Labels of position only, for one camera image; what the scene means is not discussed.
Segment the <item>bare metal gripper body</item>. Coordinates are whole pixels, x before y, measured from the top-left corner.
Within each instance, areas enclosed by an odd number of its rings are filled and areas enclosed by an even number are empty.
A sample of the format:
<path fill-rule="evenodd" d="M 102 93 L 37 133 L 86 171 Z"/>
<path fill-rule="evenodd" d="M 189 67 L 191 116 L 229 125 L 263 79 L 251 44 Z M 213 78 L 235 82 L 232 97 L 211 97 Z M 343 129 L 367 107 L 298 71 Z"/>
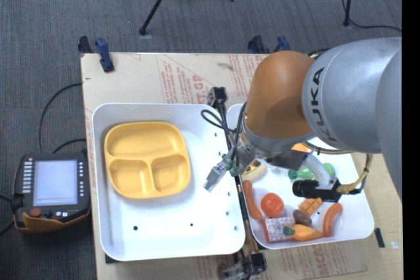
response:
<path fill-rule="evenodd" d="M 310 140 L 310 137 L 269 139 L 262 137 L 239 137 L 236 149 L 240 161 L 240 174 L 256 159 L 269 165 L 284 169 L 297 170 L 308 157 L 307 152 L 293 150 L 295 144 Z"/>

